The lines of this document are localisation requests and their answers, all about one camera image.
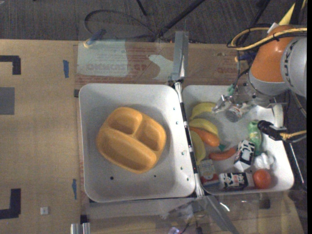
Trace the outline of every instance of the banana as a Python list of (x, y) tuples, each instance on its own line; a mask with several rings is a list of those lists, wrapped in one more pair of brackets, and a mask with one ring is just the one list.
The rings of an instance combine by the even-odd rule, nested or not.
[(197, 133), (191, 130), (190, 134), (194, 146), (195, 159), (197, 164), (199, 164), (200, 161), (202, 161), (206, 157), (205, 145)]
[(192, 115), (190, 119), (193, 119), (204, 112), (212, 112), (214, 107), (215, 103), (213, 102), (201, 102), (192, 109)]
[(201, 119), (201, 118), (192, 119), (189, 122), (189, 126), (190, 127), (196, 127), (196, 128), (202, 128), (202, 129), (206, 130), (207, 132), (212, 133), (212, 134), (219, 137), (218, 129), (217, 129), (216, 125), (212, 124), (210, 121), (208, 121), (206, 119)]

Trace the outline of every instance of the carrot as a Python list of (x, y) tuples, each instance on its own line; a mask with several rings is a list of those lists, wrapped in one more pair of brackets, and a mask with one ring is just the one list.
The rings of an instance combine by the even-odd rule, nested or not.
[(220, 145), (220, 140), (217, 135), (214, 135), (196, 127), (190, 127), (190, 130), (197, 133), (202, 141), (205, 142), (207, 145), (210, 145), (212, 147), (217, 147)]
[(217, 152), (217, 153), (209, 153), (208, 157), (212, 160), (225, 160), (227, 158), (232, 157), (236, 153), (236, 149), (231, 147), (227, 151)]

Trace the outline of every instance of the green bottle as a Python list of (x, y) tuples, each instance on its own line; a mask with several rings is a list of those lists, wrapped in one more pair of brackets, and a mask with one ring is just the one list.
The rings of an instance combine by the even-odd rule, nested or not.
[(258, 120), (253, 120), (248, 124), (249, 141), (255, 145), (254, 156), (258, 156), (262, 153), (261, 143), (262, 135), (258, 129)]

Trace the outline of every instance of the tomato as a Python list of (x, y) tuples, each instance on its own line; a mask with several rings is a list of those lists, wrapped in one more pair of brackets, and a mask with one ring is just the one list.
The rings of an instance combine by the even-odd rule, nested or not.
[(267, 189), (271, 185), (271, 175), (265, 169), (259, 169), (253, 174), (254, 185), (258, 189)]

